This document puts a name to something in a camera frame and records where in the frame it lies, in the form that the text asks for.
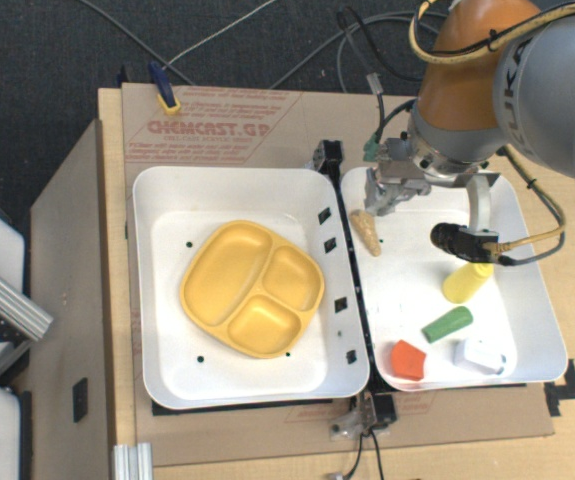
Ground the black cylinder on white bracket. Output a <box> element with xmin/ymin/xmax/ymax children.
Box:
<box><xmin>429</xmin><ymin>171</ymin><xmax>501</xmax><ymax>263</ymax></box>

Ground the yellow divided plate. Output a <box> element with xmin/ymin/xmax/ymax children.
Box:
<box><xmin>179</xmin><ymin>219</ymin><xmax>326</xmax><ymax>360</ymax></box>

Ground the white carton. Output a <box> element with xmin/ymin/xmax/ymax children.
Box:
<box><xmin>452</xmin><ymin>338</ymin><xmax>508</xmax><ymax>377</ymax></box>

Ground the yellow bottle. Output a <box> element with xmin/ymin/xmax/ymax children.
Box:
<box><xmin>442</xmin><ymin>261</ymin><xmax>495</xmax><ymax>304</ymax></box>

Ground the green cylinder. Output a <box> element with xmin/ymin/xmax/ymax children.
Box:
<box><xmin>420</xmin><ymin>305</ymin><xmax>474</xmax><ymax>344</ymax></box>

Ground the beige toy bread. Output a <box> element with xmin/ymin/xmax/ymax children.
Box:
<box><xmin>349</xmin><ymin>209</ymin><xmax>383</xmax><ymax>258</ymax></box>

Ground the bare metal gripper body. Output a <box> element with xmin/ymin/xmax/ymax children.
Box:
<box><xmin>375</xmin><ymin>136</ymin><xmax>483</xmax><ymax>192</ymax></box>

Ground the black block with wires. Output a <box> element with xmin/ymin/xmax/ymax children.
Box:
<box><xmin>311</xmin><ymin>139</ymin><xmax>344</xmax><ymax>175</ymax></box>
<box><xmin>329</xmin><ymin>390</ymin><xmax>399</xmax><ymax>440</ymax></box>

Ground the orange pizza slice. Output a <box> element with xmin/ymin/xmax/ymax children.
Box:
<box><xmin>390</xmin><ymin>339</ymin><xmax>428</xmax><ymax>382</ymax></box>

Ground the white plastic tray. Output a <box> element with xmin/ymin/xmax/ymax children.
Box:
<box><xmin>132</xmin><ymin>165</ymin><xmax>371</xmax><ymax>411</ymax></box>
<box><xmin>339</xmin><ymin>166</ymin><xmax>569</xmax><ymax>393</ymax></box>

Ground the brown cardboard board red print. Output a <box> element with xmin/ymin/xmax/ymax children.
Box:
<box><xmin>120</xmin><ymin>82</ymin><xmax>556</xmax><ymax>468</ymax></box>

